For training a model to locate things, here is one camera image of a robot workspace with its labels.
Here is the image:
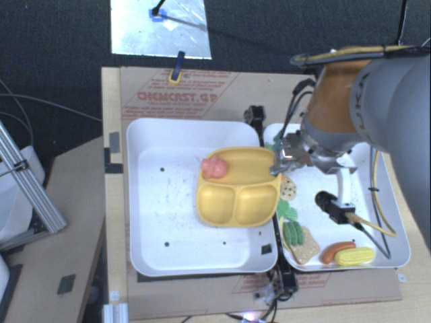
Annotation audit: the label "brown cardboard board red print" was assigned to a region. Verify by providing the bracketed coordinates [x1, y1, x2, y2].
[119, 66, 403, 320]

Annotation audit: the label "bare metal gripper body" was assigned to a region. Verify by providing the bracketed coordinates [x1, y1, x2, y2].
[278, 131, 318, 173]

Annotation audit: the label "black cylinder on white bracket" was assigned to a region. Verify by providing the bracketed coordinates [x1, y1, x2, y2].
[314, 166, 358, 225]

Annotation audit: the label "green toy lettuce leaf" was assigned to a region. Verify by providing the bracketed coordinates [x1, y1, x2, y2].
[276, 200, 300, 222]

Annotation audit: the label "thin black and white rod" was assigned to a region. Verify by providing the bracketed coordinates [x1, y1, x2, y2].
[255, 118, 286, 276]

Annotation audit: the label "yellow divided plate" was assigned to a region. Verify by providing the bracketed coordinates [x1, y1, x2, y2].
[195, 146, 282, 229]

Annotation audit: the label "white plastic tray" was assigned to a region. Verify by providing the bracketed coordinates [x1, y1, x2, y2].
[126, 117, 279, 277]
[263, 122, 412, 271]

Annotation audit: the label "brown toy bread slice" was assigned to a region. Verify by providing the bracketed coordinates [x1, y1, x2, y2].
[288, 226, 321, 266]

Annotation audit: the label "tan chocolate chip biscuit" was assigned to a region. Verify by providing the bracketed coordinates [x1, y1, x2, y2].
[279, 176, 298, 202]

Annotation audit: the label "pink toy food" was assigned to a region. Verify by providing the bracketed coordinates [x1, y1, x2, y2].
[201, 155, 230, 180]

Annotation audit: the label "green toy bean pods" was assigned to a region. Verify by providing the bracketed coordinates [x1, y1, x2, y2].
[282, 221, 305, 247]

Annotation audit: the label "orange toy sausage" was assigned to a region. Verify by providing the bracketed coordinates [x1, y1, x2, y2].
[321, 241, 357, 265]

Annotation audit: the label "yellow toy corn cob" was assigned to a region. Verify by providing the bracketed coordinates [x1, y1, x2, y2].
[334, 246, 376, 266]

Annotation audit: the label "black block with thin wires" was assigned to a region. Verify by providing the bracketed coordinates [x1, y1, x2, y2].
[244, 105, 266, 124]
[278, 270, 300, 295]

